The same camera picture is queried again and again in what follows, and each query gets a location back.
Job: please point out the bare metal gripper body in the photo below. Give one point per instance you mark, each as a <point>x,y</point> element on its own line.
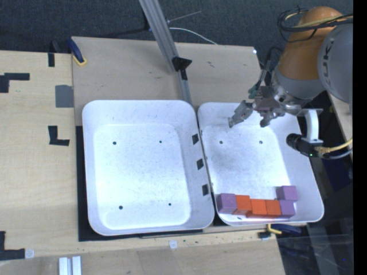
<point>269,100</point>

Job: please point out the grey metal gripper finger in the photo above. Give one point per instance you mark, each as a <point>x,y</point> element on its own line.
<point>240,114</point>
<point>268,119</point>

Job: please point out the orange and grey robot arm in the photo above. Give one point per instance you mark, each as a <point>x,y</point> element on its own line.
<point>304,56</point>

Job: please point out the white plastic tray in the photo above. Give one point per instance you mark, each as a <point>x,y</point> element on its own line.
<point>137,176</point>
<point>246,165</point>

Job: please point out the purple cube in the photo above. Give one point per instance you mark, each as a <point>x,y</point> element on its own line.
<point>287,208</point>
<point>226,202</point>
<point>288,192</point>

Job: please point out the orange cube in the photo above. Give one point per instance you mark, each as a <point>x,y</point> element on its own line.
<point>259,207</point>
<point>273,208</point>
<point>243,202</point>

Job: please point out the black cylinder on white bracket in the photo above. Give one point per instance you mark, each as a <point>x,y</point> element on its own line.
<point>311,125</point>

